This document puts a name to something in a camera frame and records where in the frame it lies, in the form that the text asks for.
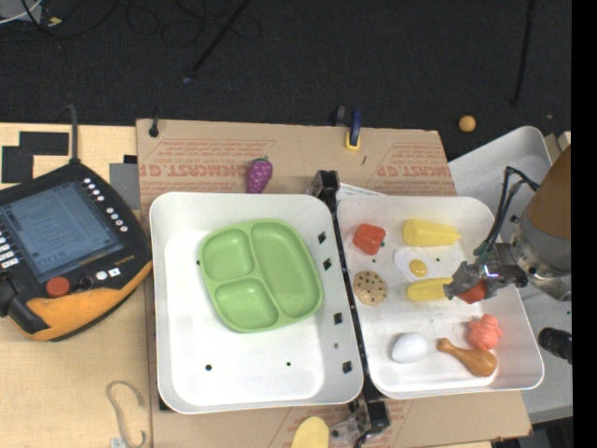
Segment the red toy strawberry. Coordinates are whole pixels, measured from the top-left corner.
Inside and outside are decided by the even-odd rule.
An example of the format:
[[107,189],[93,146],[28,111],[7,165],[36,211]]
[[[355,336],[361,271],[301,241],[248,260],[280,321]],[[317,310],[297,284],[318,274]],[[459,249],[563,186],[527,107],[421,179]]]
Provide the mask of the red toy strawberry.
[[251,162],[246,179],[246,191],[251,194],[260,194],[270,182],[273,175],[273,164],[268,157],[257,158]]

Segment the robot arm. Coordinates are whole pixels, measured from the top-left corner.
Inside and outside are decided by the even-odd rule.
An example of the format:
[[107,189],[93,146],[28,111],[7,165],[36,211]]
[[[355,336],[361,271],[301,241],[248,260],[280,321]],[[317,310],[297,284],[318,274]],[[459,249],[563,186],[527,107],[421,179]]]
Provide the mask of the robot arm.
[[[468,303],[488,299],[497,289],[528,283],[553,298],[571,300],[570,288],[562,277],[572,270],[571,246],[571,147],[549,169],[540,186],[513,168],[506,168],[498,214],[487,238],[475,251],[475,263],[462,262],[452,282],[444,286],[449,299],[458,297]],[[521,181],[507,190],[507,181],[518,174]],[[515,227],[509,243],[497,243],[507,207],[521,186],[536,190]]]

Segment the egg yolk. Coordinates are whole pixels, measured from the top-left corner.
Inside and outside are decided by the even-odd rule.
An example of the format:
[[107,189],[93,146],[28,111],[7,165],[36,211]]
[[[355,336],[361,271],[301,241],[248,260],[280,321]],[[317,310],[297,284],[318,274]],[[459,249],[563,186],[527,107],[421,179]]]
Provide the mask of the egg yolk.
[[422,260],[411,260],[409,263],[409,268],[412,273],[419,277],[425,277],[425,275],[427,274],[427,266]]

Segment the green plate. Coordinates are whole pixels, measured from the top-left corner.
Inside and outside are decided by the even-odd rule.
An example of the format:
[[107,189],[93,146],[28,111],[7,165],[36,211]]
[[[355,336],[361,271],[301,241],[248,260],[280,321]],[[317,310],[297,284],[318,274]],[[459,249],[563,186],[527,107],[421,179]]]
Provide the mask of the green plate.
[[324,299],[309,249],[279,219],[254,219],[210,232],[201,241],[199,263],[215,310],[239,332],[298,322]]

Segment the yellow oval object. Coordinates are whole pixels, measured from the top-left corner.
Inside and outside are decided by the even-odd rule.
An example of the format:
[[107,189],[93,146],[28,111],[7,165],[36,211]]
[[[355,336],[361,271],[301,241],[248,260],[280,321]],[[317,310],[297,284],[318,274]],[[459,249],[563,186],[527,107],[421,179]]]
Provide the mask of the yellow oval object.
[[434,277],[413,282],[407,287],[407,297],[416,302],[446,299],[444,285],[450,282],[451,277]]
[[298,425],[291,448],[327,448],[329,428],[319,416],[310,416]]
[[418,277],[425,277],[427,275],[427,265],[422,260],[411,260],[409,262],[409,269]]
[[477,128],[477,122],[472,116],[463,116],[458,121],[458,127],[460,128],[460,131],[470,133]]
[[407,219],[402,226],[402,238],[407,245],[428,247],[452,245],[460,234],[452,226],[422,219]]

